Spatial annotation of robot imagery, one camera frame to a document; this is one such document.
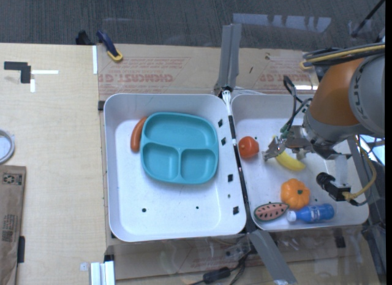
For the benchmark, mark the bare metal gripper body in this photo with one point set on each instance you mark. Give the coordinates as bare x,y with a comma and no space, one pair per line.
298,139

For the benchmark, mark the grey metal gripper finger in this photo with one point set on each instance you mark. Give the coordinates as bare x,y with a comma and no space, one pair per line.
269,153
281,145

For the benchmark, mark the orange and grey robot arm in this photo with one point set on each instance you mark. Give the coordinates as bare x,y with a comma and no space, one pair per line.
337,100

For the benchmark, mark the yellow banana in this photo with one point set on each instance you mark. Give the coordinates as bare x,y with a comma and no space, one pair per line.
291,162

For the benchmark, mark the red tomato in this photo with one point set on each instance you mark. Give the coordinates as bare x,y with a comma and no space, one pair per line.
248,147

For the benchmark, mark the white plastic tray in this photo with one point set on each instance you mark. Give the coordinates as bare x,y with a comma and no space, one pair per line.
266,182
171,210

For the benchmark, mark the orange pumpkin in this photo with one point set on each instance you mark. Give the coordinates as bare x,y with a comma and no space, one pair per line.
294,193

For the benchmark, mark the watermelon slice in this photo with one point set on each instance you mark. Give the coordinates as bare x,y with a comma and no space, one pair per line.
269,211

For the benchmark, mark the blue bottle white cap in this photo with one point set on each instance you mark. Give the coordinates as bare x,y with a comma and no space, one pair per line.
315,213

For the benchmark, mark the teal divided plate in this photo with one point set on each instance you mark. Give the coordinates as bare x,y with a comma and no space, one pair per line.
179,147

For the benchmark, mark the brown cardboard board red print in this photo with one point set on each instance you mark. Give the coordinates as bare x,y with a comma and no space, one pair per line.
171,72

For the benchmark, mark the orange sausage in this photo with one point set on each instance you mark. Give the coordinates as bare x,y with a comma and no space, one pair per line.
136,135

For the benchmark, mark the clear tape roll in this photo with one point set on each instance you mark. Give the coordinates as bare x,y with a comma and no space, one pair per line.
9,147

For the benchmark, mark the brown paper packet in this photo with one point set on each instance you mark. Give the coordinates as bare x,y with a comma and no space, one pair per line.
10,216

